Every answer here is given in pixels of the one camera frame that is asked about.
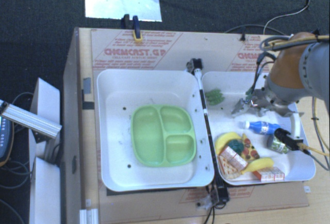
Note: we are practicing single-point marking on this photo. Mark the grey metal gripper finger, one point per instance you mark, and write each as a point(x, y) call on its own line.
point(244, 103)
point(237, 110)

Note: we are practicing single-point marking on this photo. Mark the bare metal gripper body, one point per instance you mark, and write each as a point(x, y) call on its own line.
point(268, 103)

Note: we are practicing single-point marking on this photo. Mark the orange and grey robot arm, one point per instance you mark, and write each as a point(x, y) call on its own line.
point(288, 70)

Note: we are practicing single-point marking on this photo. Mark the blue bottle with white cap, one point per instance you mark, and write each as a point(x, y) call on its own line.
point(263, 127)

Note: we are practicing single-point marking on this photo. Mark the yellow banana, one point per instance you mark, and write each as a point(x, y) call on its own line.
point(224, 139)
point(260, 164)

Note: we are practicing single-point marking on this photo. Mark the thin black and white rod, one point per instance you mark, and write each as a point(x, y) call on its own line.
point(206, 114)

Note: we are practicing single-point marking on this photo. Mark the dark green broccoli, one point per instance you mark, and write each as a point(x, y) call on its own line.
point(236, 146)

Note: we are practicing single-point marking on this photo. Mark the pizza slice with red toppings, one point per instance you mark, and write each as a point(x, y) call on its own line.
point(249, 149)

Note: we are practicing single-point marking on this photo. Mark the green can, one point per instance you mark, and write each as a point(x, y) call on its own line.
point(277, 146)

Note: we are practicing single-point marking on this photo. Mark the red and white carton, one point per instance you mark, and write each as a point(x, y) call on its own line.
point(269, 174)
point(233, 158)

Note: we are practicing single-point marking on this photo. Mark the tan checked pizza slice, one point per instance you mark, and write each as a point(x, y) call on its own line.
point(228, 170)

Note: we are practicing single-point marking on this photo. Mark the white plastic tray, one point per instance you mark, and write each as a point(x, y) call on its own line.
point(291, 166)
point(118, 88)

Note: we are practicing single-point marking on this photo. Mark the brown cardboard board, red print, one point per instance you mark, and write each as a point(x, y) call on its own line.
point(206, 47)

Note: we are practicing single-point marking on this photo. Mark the green divided plate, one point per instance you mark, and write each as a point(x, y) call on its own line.
point(147, 135)

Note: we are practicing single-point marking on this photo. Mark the black cylinder on white bracket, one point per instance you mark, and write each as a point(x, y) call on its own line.
point(286, 137)

